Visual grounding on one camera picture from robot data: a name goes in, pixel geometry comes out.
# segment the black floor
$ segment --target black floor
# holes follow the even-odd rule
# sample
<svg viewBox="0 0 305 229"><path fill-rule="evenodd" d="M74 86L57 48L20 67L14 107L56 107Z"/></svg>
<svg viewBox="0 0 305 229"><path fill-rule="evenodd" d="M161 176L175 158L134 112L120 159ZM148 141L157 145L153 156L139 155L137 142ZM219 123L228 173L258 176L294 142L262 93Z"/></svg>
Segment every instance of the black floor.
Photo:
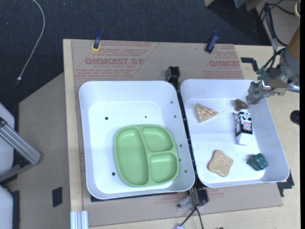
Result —
<svg viewBox="0 0 305 229"><path fill-rule="evenodd" d="M42 15L31 0L0 0L0 102L9 110L63 72L63 39L266 45L255 10L233 0L36 0L45 30L22 81L15 85L41 33Z"/></svg>

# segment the green plate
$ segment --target green plate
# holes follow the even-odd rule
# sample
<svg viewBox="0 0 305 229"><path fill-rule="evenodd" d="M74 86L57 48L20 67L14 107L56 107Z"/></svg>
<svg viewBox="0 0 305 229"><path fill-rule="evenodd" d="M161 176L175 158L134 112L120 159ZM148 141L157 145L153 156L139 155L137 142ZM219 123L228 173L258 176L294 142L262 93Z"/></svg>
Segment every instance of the green plate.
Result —
<svg viewBox="0 0 305 229"><path fill-rule="evenodd" d="M115 135L114 151L121 178L133 187L174 180L179 159L171 133L160 125L130 125Z"/></svg>

